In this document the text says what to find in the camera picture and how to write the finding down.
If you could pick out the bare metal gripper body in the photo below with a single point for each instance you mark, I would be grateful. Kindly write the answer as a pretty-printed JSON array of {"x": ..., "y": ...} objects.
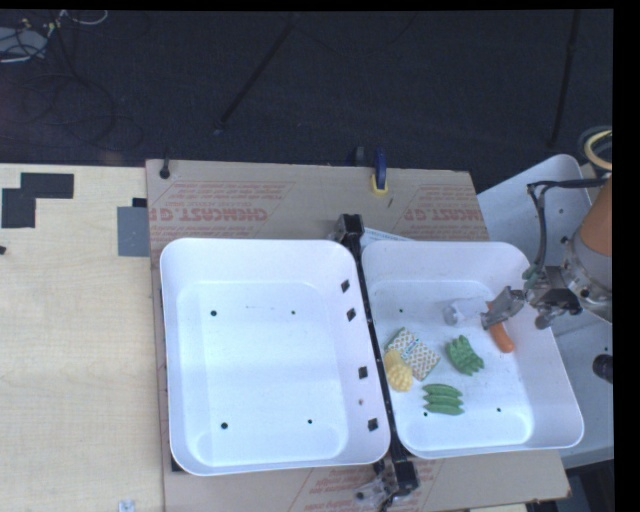
[{"x": 557, "y": 295}]

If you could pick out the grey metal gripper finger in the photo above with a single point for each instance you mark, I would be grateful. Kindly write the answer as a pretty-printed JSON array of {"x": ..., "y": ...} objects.
[
  {"x": 545, "y": 318},
  {"x": 502, "y": 306}
]

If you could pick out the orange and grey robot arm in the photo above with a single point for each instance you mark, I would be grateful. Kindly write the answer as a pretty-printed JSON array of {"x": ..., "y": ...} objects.
[{"x": 597, "y": 225}]

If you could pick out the orange carrot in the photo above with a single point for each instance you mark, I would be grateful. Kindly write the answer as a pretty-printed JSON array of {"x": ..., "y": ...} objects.
[{"x": 504, "y": 339}]

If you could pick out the green toy vegetable bunch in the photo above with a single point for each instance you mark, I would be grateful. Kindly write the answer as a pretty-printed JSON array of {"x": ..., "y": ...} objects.
[{"x": 464, "y": 356}]

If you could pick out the patterned packet with green edge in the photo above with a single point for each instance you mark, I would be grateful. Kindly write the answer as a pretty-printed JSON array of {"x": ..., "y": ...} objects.
[{"x": 419, "y": 356}]

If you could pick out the green pea pods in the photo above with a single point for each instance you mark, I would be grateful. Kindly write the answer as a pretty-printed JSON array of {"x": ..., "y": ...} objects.
[{"x": 442, "y": 399}]

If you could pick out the white plastic tray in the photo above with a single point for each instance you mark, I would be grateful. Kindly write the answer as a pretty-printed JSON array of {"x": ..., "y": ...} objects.
[
  {"x": 480, "y": 425},
  {"x": 265, "y": 370}
]

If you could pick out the yellow toy corn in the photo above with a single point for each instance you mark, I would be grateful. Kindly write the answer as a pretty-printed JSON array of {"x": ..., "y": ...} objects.
[{"x": 398, "y": 372}]

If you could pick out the thin black rod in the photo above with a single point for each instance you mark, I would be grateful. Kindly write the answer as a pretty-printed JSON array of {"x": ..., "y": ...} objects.
[{"x": 372, "y": 330}]

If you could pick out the white paper sheet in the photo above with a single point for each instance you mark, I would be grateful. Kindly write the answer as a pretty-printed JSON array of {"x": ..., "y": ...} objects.
[{"x": 387, "y": 235}]

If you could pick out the brown cardboard board red print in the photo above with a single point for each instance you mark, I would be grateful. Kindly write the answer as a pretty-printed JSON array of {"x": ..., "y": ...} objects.
[{"x": 310, "y": 205}]

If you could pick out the black cylinder on white bracket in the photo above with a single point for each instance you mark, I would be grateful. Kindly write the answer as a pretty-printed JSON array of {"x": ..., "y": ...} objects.
[{"x": 604, "y": 368}]

